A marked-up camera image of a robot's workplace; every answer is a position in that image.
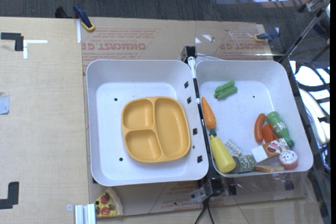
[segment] mustard bottle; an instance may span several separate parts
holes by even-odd
[[[214,129],[210,130],[210,148],[218,170],[221,173],[229,173],[236,168],[236,162],[227,150],[226,146],[217,137]]]

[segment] toy pizza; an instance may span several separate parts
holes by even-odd
[[[111,187],[108,187],[94,203],[96,206],[97,219],[121,217],[124,214],[121,201],[117,193]]]

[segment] green can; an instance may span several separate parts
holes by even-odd
[[[256,161],[252,155],[234,156],[233,159],[236,162],[236,168],[232,170],[233,174],[251,172],[256,167]]]

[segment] black bracket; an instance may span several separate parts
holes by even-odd
[[[23,51],[23,38],[21,33],[1,33],[1,39],[15,40],[16,51]]]
[[[8,184],[7,199],[0,199],[0,209],[11,209],[19,203],[19,182]]]

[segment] cupcake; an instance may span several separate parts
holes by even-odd
[[[298,155],[294,151],[286,150],[280,153],[279,160],[286,170],[294,169],[298,164]]]

